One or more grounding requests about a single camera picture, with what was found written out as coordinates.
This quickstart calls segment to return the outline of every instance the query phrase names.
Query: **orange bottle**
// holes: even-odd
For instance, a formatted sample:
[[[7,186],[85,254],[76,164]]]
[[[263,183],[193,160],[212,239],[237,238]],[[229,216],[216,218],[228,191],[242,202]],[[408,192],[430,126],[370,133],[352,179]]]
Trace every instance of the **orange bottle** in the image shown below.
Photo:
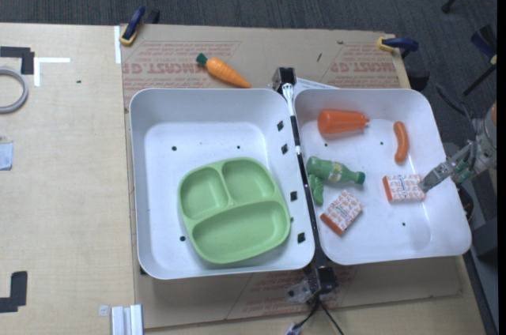
[[[323,109],[318,114],[318,130],[321,134],[335,134],[363,129],[369,122],[359,111]]]

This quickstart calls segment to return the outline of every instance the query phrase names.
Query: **table surface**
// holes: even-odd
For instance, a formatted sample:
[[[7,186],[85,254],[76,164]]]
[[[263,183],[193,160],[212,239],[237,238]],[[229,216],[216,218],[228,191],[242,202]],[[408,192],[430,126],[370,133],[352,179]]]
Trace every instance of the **table surface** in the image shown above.
[[[46,61],[39,86],[26,76],[27,103],[0,115],[0,140],[14,143],[13,168],[0,171],[0,298],[9,295],[13,272],[28,272],[26,306],[0,314],[6,335],[107,334],[107,306],[135,303],[116,32],[113,26],[0,24],[0,46],[30,47]],[[404,69],[398,72],[405,84]],[[339,308],[332,315],[344,333],[485,333],[462,257],[455,264],[458,295]],[[275,334],[304,316],[149,333]],[[322,311],[303,331],[337,333]]]

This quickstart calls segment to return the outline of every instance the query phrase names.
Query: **white plastic tray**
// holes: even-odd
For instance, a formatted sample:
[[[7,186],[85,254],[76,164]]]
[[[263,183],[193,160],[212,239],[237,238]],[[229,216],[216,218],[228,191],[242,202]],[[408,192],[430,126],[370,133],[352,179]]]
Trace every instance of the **white plastic tray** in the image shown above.
[[[132,98],[130,123],[138,258],[150,276],[178,279],[291,270],[310,263],[315,240],[289,109],[278,93],[269,89],[146,89]],[[257,160],[272,174],[292,217],[290,233],[282,245],[265,254],[214,265],[200,258],[191,245],[178,212],[177,188],[194,168],[237,156]]]
[[[323,108],[365,113],[365,129],[323,137],[316,119]],[[446,160],[439,131],[427,99],[411,89],[307,89],[295,99],[304,158],[317,156],[363,171],[363,186],[326,184],[324,203],[316,205],[319,234],[325,254],[342,265],[464,254],[471,234],[455,184],[447,179],[421,202],[389,203],[382,178],[419,174],[422,178]],[[404,122],[410,139],[408,159],[394,161],[395,121]],[[331,231],[319,215],[347,189],[364,209],[343,235]]]

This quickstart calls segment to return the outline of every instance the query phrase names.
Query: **cardboard sheet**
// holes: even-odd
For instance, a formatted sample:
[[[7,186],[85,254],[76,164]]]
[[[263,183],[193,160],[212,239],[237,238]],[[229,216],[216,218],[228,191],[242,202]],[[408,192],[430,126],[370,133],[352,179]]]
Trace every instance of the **cardboard sheet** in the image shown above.
[[[136,303],[144,306],[145,328],[292,314],[308,307],[286,299],[287,287],[304,278],[300,271],[167,281],[142,274],[135,247],[128,118],[131,97],[144,88],[229,87],[198,65],[195,59],[200,52],[226,61],[254,88],[268,87],[278,67],[293,67],[299,78],[334,87],[409,87],[400,53],[377,48],[381,36],[390,37],[382,32],[143,25],[134,44],[121,48],[134,290]],[[332,266],[339,287],[325,296],[328,308],[456,295],[461,291],[454,258]]]

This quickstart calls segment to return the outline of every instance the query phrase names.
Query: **green object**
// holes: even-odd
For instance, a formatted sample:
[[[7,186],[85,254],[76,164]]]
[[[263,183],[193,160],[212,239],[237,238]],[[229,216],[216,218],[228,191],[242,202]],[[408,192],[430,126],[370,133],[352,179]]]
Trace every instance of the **green object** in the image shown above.
[[[202,64],[206,64],[207,57],[203,53],[200,53],[199,55],[197,55],[197,62],[201,62]]]
[[[344,164],[335,161],[321,160],[316,156],[309,157],[306,164],[309,187],[317,205],[323,204],[323,182],[355,182],[361,185],[365,181],[364,172],[349,170]]]
[[[188,172],[178,206],[197,253],[225,264],[263,254],[282,244],[290,215],[269,171],[252,158],[221,160]]]
[[[323,204],[323,180],[316,175],[308,176],[309,187],[313,195],[313,200],[317,205]]]

